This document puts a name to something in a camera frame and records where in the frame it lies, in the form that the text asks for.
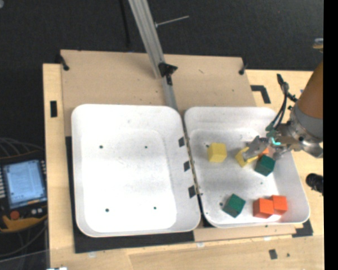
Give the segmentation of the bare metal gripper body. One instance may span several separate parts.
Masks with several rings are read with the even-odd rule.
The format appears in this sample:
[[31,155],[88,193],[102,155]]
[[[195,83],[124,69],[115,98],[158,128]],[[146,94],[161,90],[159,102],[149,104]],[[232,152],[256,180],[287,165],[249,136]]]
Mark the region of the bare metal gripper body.
[[303,151],[314,158],[323,158],[322,140],[311,135],[294,121],[267,127],[267,137],[274,151],[274,159],[280,159],[285,153],[291,151]]

